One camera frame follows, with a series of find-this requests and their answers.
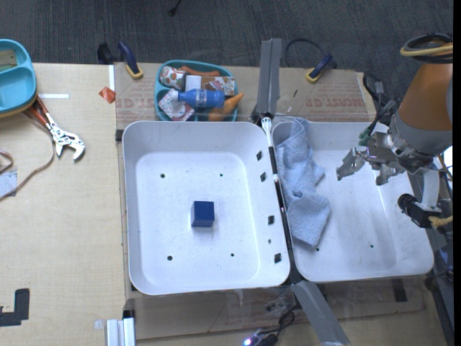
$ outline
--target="table surface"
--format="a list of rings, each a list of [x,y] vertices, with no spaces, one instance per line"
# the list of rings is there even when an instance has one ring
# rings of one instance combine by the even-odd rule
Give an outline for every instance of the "table surface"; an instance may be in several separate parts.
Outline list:
[[[16,197],[0,201],[0,309],[12,311],[15,290],[30,289],[29,319],[20,326],[0,327],[0,345],[104,345],[101,325],[106,319],[120,319],[126,278],[116,104],[99,96],[103,87],[111,85],[110,67],[47,63],[34,67],[39,94],[68,94],[45,103],[60,127],[82,138],[86,152],[81,161],[73,162],[72,152],[65,149]],[[238,80],[249,69],[233,70]],[[256,91],[257,82],[253,86],[250,92]],[[24,115],[0,119],[0,147],[14,156],[18,182],[54,152],[50,138]],[[341,320],[352,345],[443,345],[433,298],[424,287],[419,291],[418,311]],[[138,344],[241,345],[249,333]],[[277,344],[320,342],[311,325],[294,324],[283,331]]]

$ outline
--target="orange sticker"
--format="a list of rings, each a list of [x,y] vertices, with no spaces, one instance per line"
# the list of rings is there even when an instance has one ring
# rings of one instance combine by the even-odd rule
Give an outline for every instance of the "orange sticker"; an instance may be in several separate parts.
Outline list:
[[[105,100],[110,104],[115,100],[115,92],[112,91],[109,87],[103,88],[101,91],[99,91],[99,94],[105,98]]]

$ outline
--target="teal tray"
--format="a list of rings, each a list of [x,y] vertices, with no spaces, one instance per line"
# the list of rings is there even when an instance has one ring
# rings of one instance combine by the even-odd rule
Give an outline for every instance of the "teal tray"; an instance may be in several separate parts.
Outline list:
[[[13,50],[16,66],[0,71],[0,117],[26,110],[35,99],[37,80],[29,53],[20,43],[0,39],[0,51]]]
[[[191,69],[194,69],[195,71],[201,71],[201,72],[219,71],[221,76],[233,77],[233,74],[230,71],[223,68],[222,66],[216,66],[214,64],[203,63],[201,61],[182,61],[182,60],[167,61],[166,63],[162,64],[160,68],[158,69],[157,76],[156,76],[156,85],[155,85],[154,94],[153,94],[153,103],[156,107],[158,118],[160,118],[161,120],[171,120],[171,118],[158,106],[158,102],[162,100],[163,97],[166,95],[166,93],[170,90],[170,87],[164,86],[158,80],[160,73],[162,69],[164,68],[164,66],[171,66],[173,68],[181,68],[182,66],[188,66]],[[238,87],[237,87],[237,82],[236,82],[236,94],[237,93],[238,93]],[[209,110],[205,112],[201,112],[199,115],[195,113],[190,118],[190,120],[192,122],[207,121],[208,112]],[[232,111],[232,113],[226,115],[223,121],[224,122],[235,122],[237,119],[237,114],[238,114],[238,107],[236,107]]]

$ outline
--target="white tray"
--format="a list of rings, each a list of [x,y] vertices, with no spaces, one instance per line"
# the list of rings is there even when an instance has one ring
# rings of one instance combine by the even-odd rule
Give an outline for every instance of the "white tray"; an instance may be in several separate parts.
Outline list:
[[[166,295],[285,282],[290,262],[261,128],[136,122],[122,144],[128,263],[139,291]],[[191,227],[194,200],[215,203],[212,228]]]
[[[275,145],[289,136],[291,125],[274,126]],[[434,265],[426,231],[397,206],[399,196],[413,194],[407,174],[391,177],[378,187],[377,172],[365,164],[352,176],[341,181],[336,178],[336,168],[368,125],[309,122],[313,159],[325,169],[316,191],[331,204],[318,246],[312,248],[296,239],[293,242],[296,266],[313,282],[423,275]],[[386,129],[381,124],[376,128]]]

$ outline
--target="orange pliers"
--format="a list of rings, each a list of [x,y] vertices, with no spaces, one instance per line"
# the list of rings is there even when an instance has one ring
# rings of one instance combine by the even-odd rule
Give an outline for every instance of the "orange pliers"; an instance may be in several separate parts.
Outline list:
[[[69,146],[75,150],[73,160],[75,161],[81,158],[85,151],[84,142],[76,134],[61,130],[38,96],[34,103],[24,113],[29,117],[36,118],[50,131],[58,156],[61,156],[64,146]]]

